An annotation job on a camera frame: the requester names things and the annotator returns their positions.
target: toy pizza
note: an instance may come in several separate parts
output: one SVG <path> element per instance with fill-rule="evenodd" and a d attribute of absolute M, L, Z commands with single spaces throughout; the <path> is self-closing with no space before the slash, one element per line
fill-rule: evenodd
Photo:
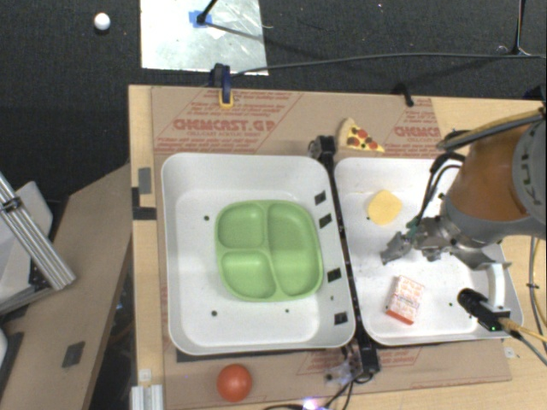
<path fill-rule="evenodd" d="M 355 150 L 384 152 L 384 148 L 374 141 L 367 131 L 359 127 L 353 119 L 345 119 L 338 132 L 338 147 Z"/>

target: red ball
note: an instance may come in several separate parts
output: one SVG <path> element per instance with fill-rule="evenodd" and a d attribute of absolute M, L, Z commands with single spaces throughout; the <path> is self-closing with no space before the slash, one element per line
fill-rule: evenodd
<path fill-rule="evenodd" d="M 252 384 L 249 371 L 241 365 L 226 366 L 216 379 L 217 390 L 229 402 L 243 400 L 249 394 Z"/>

